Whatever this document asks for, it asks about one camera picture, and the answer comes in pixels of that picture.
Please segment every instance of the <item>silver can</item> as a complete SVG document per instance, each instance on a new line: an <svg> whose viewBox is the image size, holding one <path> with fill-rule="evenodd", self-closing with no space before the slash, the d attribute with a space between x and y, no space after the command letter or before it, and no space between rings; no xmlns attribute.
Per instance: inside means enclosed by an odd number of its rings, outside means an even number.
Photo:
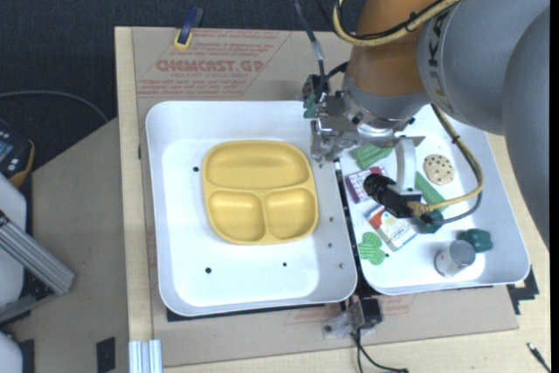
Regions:
<svg viewBox="0 0 559 373"><path fill-rule="evenodd" d="M457 240L435 257L435 268L443 277L451 278L475 261L475 249L467 241Z"/></svg>

